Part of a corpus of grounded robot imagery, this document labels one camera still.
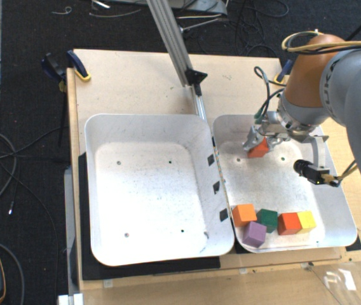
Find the purple block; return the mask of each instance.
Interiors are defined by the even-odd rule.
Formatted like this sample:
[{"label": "purple block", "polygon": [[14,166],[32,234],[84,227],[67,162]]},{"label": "purple block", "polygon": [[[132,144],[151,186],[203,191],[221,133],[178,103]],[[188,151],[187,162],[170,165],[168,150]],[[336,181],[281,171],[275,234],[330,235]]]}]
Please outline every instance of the purple block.
[{"label": "purple block", "polygon": [[267,226],[255,221],[250,221],[247,226],[245,226],[243,243],[251,247],[260,247],[265,242],[266,233]]}]

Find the green block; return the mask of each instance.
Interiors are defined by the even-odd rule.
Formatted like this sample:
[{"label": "green block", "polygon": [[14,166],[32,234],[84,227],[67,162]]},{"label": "green block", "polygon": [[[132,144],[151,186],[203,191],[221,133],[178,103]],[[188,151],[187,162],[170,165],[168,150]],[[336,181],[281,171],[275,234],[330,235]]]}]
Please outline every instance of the green block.
[{"label": "green block", "polygon": [[267,226],[267,233],[272,233],[278,226],[278,212],[261,209],[257,212],[257,222]]}]

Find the yellow block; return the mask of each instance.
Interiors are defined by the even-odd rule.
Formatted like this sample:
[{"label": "yellow block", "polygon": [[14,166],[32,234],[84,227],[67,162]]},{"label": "yellow block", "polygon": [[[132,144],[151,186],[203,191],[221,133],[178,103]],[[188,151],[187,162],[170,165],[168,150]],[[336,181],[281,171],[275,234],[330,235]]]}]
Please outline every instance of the yellow block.
[{"label": "yellow block", "polygon": [[297,234],[303,234],[310,232],[316,227],[315,219],[313,218],[312,211],[301,211],[297,213],[299,221],[301,222],[302,229]]}]

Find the block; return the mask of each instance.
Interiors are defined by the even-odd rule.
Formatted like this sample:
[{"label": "block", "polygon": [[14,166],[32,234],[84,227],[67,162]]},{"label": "block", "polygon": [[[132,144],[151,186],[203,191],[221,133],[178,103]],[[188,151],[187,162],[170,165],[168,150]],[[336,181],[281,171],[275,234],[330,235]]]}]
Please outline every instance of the block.
[{"label": "block", "polygon": [[267,227],[267,233],[272,233],[278,227],[278,212],[261,209],[257,212],[257,222]]},{"label": "block", "polygon": [[278,234],[293,235],[302,229],[296,212],[285,212],[278,216]]},{"label": "block", "polygon": [[297,213],[299,221],[301,222],[302,229],[298,234],[308,233],[316,227],[315,218],[313,218],[312,211],[301,211]]},{"label": "block", "polygon": [[250,221],[244,228],[243,243],[251,247],[260,247],[265,242],[267,226]]},{"label": "block", "polygon": [[267,139],[263,139],[262,142],[255,146],[254,148],[250,149],[247,153],[248,158],[261,158],[269,151]]},{"label": "block", "polygon": [[235,206],[232,213],[235,227],[243,227],[250,221],[257,220],[257,214],[255,213],[254,206],[251,203]]}]

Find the white tray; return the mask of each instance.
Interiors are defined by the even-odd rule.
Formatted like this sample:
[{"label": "white tray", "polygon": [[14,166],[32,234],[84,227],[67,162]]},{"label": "white tray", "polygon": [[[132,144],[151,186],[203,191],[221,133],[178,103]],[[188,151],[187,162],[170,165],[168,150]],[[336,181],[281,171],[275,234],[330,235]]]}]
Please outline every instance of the white tray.
[{"label": "white tray", "polygon": [[[259,248],[244,244],[243,228],[237,227],[236,237],[242,247],[250,252],[263,253],[351,245],[357,238],[357,228],[343,189],[316,186],[293,169],[297,159],[313,161],[311,144],[291,140],[275,146],[263,158],[248,159],[242,144],[253,124],[254,116],[247,114],[219,116],[213,123],[230,207],[252,203],[256,212],[266,208],[279,214],[311,210],[317,226],[304,234],[280,236],[276,230],[267,233],[264,244]],[[317,128],[314,134],[323,135],[321,128]],[[327,147],[325,155],[326,167],[335,174]]]},{"label": "white tray", "polygon": [[234,245],[210,128],[196,115],[97,114],[85,125],[90,236],[107,266]]}]

